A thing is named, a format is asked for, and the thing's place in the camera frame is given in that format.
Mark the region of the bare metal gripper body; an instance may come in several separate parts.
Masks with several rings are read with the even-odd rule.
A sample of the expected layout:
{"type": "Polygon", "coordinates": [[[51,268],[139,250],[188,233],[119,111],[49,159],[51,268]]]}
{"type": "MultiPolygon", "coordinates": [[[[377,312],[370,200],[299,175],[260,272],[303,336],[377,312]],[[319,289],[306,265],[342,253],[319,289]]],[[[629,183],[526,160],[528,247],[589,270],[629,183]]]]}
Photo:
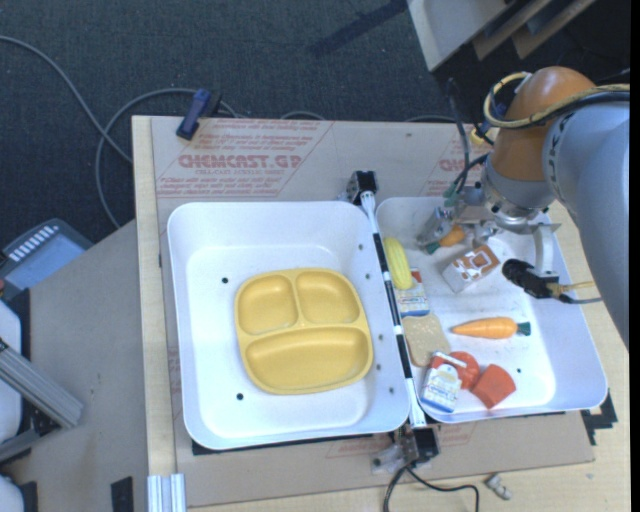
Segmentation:
{"type": "Polygon", "coordinates": [[[543,208],[544,194],[535,187],[465,187],[451,199],[454,219],[477,232],[506,230],[526,233],[528,224],[543,208]]]}

